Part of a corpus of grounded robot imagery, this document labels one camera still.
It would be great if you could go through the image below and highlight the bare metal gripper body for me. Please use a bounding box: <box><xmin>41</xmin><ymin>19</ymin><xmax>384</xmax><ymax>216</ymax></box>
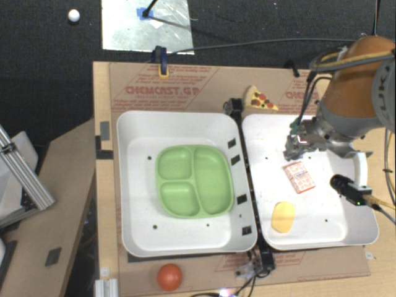
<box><xmin>290</xmin><ymin>118</ymin><xmax>354</xmax><ymax>152</ymax></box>

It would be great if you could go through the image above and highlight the red and white patterned carton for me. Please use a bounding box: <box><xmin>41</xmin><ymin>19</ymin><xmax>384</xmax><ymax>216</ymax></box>
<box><xmin>282</xmin><ymin>161</ymin><xmax>317</xmax><ymax>195</ymax></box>

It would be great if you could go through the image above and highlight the thin black rod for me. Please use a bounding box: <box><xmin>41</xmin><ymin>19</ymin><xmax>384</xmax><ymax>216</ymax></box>
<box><xmin>234</xmin><ymin>111</ymin><xmax>267</xmax><ymax>253</ymax></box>

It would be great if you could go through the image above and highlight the toy pizza slice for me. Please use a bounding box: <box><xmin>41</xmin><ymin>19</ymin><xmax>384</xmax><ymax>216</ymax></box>
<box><xmin>244</xmin><ymin>84</ymin><xmax>280</xmax><ymax>112</ymax></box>

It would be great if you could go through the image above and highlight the yellow oval biscuit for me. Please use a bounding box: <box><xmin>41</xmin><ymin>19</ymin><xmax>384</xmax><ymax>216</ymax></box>
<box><xmin>270</xmin><ymin>201</ymin><xmax>296</xmax><ymax>235</ymax></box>

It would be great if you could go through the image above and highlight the white plastic tray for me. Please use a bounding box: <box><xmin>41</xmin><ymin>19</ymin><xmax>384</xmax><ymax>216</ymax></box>
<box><xmin>116</xmin><ymin>110</ymin><xmax>259</xmax><ymax>258</ymax></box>
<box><xmin>242</xmin><ymin>113</ymin><xmax>380</xmax><ymax>251</ymax></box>

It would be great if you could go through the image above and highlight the green divided plate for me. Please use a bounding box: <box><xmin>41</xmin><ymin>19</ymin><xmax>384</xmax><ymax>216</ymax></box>
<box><xmin>155</xmin><ymin>145</ymin><xmax>235</xmax><ymax>220</ymax></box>

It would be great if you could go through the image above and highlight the brown cardboard board red print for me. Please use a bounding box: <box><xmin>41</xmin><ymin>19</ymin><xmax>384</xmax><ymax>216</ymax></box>
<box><xmin>108</xmin><ymin>62</ymin><xmax>372</xmax><ymax>297</ymax></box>

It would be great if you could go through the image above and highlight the red ball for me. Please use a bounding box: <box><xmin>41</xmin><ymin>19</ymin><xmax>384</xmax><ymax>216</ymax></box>
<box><xmin>156</xmin><ymin>263</ymin><xmax>184</xmax><ymax>292</ymax></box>

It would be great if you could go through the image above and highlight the shiny metal sheet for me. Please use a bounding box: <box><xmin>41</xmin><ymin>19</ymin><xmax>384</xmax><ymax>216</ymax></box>
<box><xmin>100</xmin><ymin>0</ymin><xmax>196</xmax><ymax>56</ymax></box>

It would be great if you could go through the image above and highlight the black cylinder on white bracket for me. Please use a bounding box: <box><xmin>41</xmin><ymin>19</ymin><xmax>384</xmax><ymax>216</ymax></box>
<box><xmin>329</xmin><ymin>148</ymin><xmax>374</xmax><ymax>207</ymax></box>

